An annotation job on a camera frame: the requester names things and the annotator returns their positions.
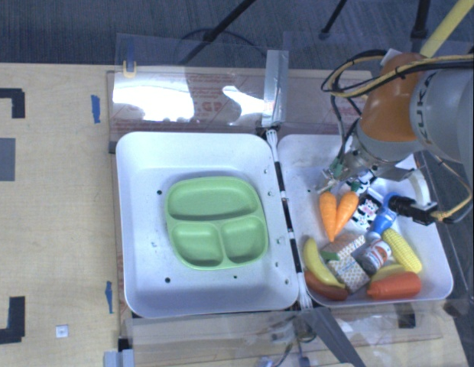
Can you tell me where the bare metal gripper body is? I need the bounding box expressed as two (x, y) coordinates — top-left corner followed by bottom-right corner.
(323, 148), (399, 187)

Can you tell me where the orange carrot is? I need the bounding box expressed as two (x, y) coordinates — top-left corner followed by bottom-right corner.
(333, 190), (360, 239)
(319, 190), (339, 243)

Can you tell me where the black and white cow carton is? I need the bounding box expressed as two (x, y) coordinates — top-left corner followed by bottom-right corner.
(346, 170), (384, 231)

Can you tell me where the blue and white bottle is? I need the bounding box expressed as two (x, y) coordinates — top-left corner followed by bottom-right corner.
(364, 192), (401, 244)

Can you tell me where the beige patterned carton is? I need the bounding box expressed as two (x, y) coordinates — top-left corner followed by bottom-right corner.
(326, 255), (372, 294)
(320, 232), (366, 261)

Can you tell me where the yellow banana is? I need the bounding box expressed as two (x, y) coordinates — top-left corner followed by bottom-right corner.
(302, 236), (346, 291)

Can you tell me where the small white and orange can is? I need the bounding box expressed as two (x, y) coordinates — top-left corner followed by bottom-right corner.
(359, 239), (393, 276)

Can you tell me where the yellow corn cob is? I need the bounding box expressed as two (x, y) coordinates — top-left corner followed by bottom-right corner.
(381, 227), (424, 274)

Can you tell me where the yellow curved toy food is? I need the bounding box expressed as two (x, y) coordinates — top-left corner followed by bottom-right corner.
(370, 263), (407, 283)

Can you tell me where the red-brown sausage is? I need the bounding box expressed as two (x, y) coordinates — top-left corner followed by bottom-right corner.
(304, 269), (350, 302)

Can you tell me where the green divided plate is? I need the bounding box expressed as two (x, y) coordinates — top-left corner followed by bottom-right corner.
(164, 176), (270, 271)

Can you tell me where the orange sausage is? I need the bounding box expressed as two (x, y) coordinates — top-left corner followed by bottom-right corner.
(366, 271), (423, 301)

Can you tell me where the white plastic tray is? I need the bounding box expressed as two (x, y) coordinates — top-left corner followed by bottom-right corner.
(277, 133), (454, 308)
(115, 131), (300, 319)

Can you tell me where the black cylinder on white bracket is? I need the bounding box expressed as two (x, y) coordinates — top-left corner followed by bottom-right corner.
(388, 168), (440, 227)

